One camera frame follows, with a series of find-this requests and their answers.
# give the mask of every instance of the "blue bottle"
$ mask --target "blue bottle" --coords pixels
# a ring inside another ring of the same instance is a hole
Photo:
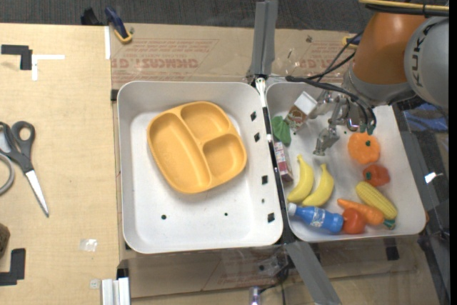
[[[323,228],[338,233],[343,227],[344,219],[340,214],[333,214],[330,211],[315,206],[300,207],[290,203],[287,207],[290,216],[298,216],[309,226]]]

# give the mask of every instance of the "toy banana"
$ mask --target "toy banana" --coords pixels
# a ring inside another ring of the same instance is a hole
[[[301,154],[297,156],[297,159],[300,164],[300,179],[291,193],[287,196],[287,200],[295,204],[302,202],[309,195],[314,182],[313,168],[303,160]]]
[[[333,177],[327,170],[325,163],[321,164],[322,175],[319,185],[312,194],[306,197],[301,203],[302,206],[322,206],[330,199],[333,192]]]

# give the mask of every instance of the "scissor blade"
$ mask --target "scissor blade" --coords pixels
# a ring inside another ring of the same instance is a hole
[[[48,211],[48,206],[46,205],[46,202],[44,201],[44,196],[43,196],[43,191],[41,190],[40,183],[38,182],[38,178],[36,176],[35,171],[28,171],[26,173],[26,177],[29,180],[29,183],[31,185],[31,188],[34,190],[35,197],[40,203],[41,208],[43,209],[45,215],[49,217],[49,211]]]

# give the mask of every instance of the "yellow plate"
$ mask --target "yellow plate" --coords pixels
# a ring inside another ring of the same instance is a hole
[[[147,128],[151,153],[175,190],[195,194],[243,171],[246,150],[226,113],[207,101],[174,107]]]

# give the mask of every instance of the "small box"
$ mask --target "small box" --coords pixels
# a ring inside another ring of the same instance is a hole
[[[305,123],[308,115],[316,105],[317,101],[304,91],[295,100],[284,121],[286,121],[293,132],[296,132]]]
[[[280,141],[274,143],[274,153],[278,163],[279,173],[283,182],[293,182],[293,174],[287,148]]]

